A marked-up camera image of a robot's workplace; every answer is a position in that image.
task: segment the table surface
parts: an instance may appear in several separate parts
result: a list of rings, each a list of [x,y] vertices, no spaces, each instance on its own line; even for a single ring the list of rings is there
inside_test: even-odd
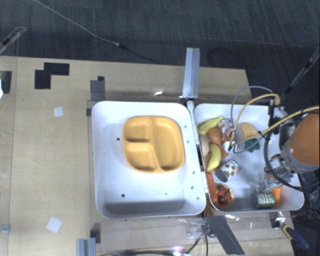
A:
[[[69,76],[52,75],[50,90],[35,89],[35,70],[43,70],[44,62],[70,64]],[[0,224],[11,225],[9,235],[0,234],[0,254],[76,255],[77,239],[87,239],[93,225],[86,116],[90,80],[105,77],[107,98],[128,93],[153,97],[162,92],[173,99],[181,95],[184,67],[0,56],[0,70],[12,71],[11,92],[0,100]],[[201,67],[199,76],[199,94],[212,96],[215,102],[230,102],[248,86],[240,69]],[[240,100],[250,97],[247,91]],[[63,108],[63,116],[55,117],[56,107]],[[286,223],[292,224],[286,216]],[[51,217],[62,222],[57,233],[46,228]],[[247,229],[236,222],[231,228],[247,255],[293,255],[290,241],[279,229],[259,227],[257,217],[241,218]],[[185,225],[166,220],[172,222],[171,229],[176,225],[175,232],[168,233],[169,225],[166,229],[162,221],[147,219],[142,227],[134,220],[102,220],[109,237],[97,244],[99,255],[122,246],[158,250],[170,242],[192,245]],[[205,251],[202,239],[192,254],[202,256]],[[209,255],[225,255],[216,238],[209,239]]]

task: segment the yellow plate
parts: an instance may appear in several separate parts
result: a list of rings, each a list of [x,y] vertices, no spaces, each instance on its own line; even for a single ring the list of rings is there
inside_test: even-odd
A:
[[[172,172],[185,162],[181,131],[171,118],[132,117],[124,124],[122,139],[125,160],[135,171]]]

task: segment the banana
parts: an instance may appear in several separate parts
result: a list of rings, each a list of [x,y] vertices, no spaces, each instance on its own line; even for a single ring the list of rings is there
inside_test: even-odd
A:
[[[217,144],[210,143],[211,158],[209,160],[206,171],[217,168],[221,161],[221,150]]]
[[[198,129],[199,134],[205,135],[211,128],[216,127],[221,119],[223,119],[222,116],[212,118],[209,121],[206,121],[204,124],[200,125]]]

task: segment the can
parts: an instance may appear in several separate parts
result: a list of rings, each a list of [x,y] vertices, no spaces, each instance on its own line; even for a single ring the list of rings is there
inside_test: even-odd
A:
[[[218,128],[222,134],[222,144],[225,142],[229,142],[231,140],[232,132],[233,132],[233,125],[231,119],[225,118],[219,121]]]
[[[228,160],[226,163],[222,164],[220,169],[215,171],[215,175],[222,182],[227,182],[236,173],[239,172],[239,165],[235,160]]]
[[[270,209],[275,203],[275,197],[271,193],[256,192],[251,195],[251,206],[255,209]]]

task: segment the white tray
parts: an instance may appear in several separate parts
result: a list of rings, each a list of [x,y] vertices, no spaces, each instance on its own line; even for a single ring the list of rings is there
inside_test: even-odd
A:
[[[237,118],[242,105],[235,105],[233,108],[233,120]],[[194,110],[194,119],[197,124],[201,124],[209,119],[223,116],[230,118],[230,104],[200,104]],[[237,137],[242,138],[240,131],[241,123],[252,124],[257,131],[263,131],[268,128],[268,107],[249,105],[241,115],[237,127]],[[234,154],[232,151],[228,152],[229,156],[222,159],[226,162],[229,159],[235,160],[239,164],[239,172],[234,175],[228,182],[221,182],[215,175],[214,182],[227,185],[234,193],[234,202],[223,212],[273,212],[273,211],[294,211],[300,209],[304,204],[304,194],[293,188],[283,186],[281,190],[281,199],[277,208],[272,209],[253,209],[251,207],[251,193],[256,190],[256,186],[265,178],[263,147],[264,141],[260,142],[260,149],[252,153],[246,151],[240,154]],[[280,153],[279,136],[272,135],[268,148],[269,157]],[[291,178],[291,184],[300,186],[299,178],[296,174]]]
[[[141,173],[126,163],[122,132],[137,116],[176,121],[185,161],[177,171]],[[106,218],[184,216],[206,205],[190,113],[178,103],[101,101],[92,109],[96,207]]]

